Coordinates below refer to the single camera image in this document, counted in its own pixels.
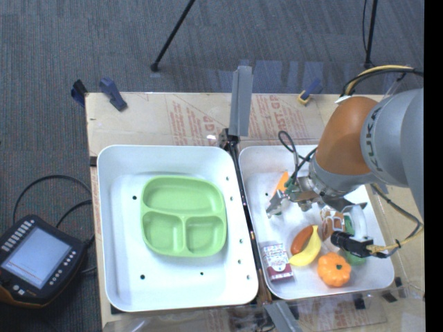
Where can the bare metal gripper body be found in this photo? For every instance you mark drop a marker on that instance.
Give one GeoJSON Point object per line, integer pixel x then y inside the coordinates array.
{"type": "Point", "coordinates": [306, 194]}

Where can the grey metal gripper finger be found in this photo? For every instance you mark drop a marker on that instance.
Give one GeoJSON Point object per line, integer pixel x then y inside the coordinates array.
{"type": "Point", "coordinates": [284, 207]}
{"type": "Point", "coordinates": [275, 204]}

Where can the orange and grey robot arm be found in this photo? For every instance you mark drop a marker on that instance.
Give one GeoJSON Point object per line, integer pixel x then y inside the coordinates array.
{"type": "Point", "coordinates": [391, 133]}

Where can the orange carrot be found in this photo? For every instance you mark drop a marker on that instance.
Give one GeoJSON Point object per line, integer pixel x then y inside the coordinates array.
{"type": "Point", "coordinates": [283, 182]}

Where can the brown sausage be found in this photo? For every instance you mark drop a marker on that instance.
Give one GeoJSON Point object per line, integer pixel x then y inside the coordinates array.
{"type": "Point", "coordinates": [300, 240]}

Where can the brown and white biscuit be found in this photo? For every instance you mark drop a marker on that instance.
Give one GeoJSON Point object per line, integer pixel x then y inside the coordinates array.
{"type": "Point", "coordinates": [330, 223]}

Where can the yellow banana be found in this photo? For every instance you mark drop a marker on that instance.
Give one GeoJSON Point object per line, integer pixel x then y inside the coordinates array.
{"type": "Point", "coordinates": [309, 252]}

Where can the red and white carton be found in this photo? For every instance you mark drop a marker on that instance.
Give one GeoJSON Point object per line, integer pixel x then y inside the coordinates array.
{"type": "Point", "coordinates": [277, 262]}

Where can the white plastic tray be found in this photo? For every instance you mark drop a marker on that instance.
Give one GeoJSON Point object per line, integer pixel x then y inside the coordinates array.
{"type": "Point", "coordinates": [304, 282]}
{"type": "Point", "coordinates": [121, 227]}

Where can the orange pumpkin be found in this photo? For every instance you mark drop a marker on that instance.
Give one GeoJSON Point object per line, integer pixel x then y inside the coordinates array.
{"type": "Point", "coordinates": [334, 270]}

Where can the green can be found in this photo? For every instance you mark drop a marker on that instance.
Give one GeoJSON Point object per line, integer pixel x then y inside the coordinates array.
{"type": "Point", "coordinates": [354, 259]}

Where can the green divided plate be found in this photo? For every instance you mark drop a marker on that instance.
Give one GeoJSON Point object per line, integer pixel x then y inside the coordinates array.
{"type": "Point", "coordinates": [183, 216]}

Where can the brown cardboard board red print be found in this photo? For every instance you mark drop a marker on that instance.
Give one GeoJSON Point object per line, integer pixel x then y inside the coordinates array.
{"type": "Point", "coordinates": [155, 123]}

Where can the black tripod leg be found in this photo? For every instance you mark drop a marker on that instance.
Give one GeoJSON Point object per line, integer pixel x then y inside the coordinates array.
{"type": "Point", "coordinates": [372, 26]}
{"type": "Point", "coordinates": [176, 28]}

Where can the black cylinder on white bracket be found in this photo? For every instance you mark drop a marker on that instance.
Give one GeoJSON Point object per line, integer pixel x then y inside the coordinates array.
{"type": "Point", "coordinates": [349, 242]}

